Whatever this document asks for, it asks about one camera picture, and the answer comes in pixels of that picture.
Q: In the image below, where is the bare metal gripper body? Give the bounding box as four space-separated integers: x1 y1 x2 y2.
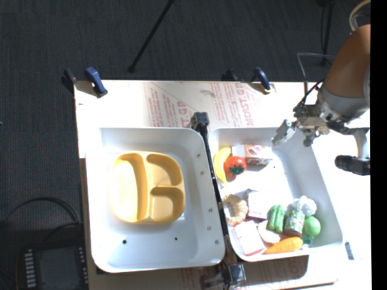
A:
294 103 346 136

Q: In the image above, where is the green can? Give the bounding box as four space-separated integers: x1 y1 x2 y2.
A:
283 209 306 239

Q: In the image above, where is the pale bread slice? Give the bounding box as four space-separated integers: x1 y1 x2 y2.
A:
257 219 282 245

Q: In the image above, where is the red tomato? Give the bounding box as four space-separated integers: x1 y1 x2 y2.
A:
223 155 247 182

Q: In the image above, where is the black block with thin wires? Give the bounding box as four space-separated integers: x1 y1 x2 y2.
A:
226 263 247 284
190 112 210 130

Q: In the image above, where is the white and pink packet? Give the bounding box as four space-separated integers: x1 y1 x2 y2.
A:
233 220 267 257

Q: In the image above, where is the brown cardboard board red print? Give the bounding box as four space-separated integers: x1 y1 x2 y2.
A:
74 80 371 290

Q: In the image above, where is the black cylinder on white bracket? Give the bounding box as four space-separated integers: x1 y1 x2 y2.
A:
334 127 371 176

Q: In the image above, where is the orange and white carton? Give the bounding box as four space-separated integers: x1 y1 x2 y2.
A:
232 144 273 167

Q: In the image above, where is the yellow divided plate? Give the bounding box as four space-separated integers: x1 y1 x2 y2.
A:
108 150 186 225

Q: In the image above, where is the orange carrot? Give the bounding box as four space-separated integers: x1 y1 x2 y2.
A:
263 236 313 255

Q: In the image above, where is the white and purple carton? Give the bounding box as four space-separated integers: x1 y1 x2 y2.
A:
246 190 273 222

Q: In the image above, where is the white plastic tray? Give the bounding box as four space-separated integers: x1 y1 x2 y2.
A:
207 127 345 263
85 127 226 274

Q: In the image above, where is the thin black and white rod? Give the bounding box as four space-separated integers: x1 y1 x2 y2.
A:
198 123 239 267

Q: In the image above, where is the green lime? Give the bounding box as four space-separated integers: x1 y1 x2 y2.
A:
302 215 322 239

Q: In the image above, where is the yellow banana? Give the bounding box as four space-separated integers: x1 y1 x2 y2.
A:
212 147 232 185

